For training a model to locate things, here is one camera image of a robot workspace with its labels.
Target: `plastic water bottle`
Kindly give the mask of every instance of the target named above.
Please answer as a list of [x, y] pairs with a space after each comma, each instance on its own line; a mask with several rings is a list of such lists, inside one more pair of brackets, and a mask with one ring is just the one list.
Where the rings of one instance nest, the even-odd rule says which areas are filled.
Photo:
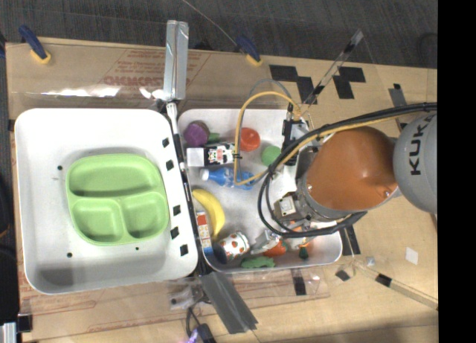
[[[207, 168], [203, 168], [200, 170], [200, 177], [202, 178], [203, 181], [213, 180], [214, 182], [218, 183], [222, 187], [235, 187], [235, 188], [241, 188], [242, 190], [250, 190], [253, 188], [254, 181], [251, 181], [245, 185], [235, 185], [233, 176], [234, 176], [233, 169], [230, 167], [222, 167], [222, 168], [219, 168], [218, 170], [213, 170], [213, 171], [210, 171]], [[248, 171], [242, 171], [241, 177], [238, 173], [237, 179], [238, 179], [238, 182], [241, 182], [243, 180], [251, 178], [252, 176], [253, 176], [252, 173], [249, 173]]]

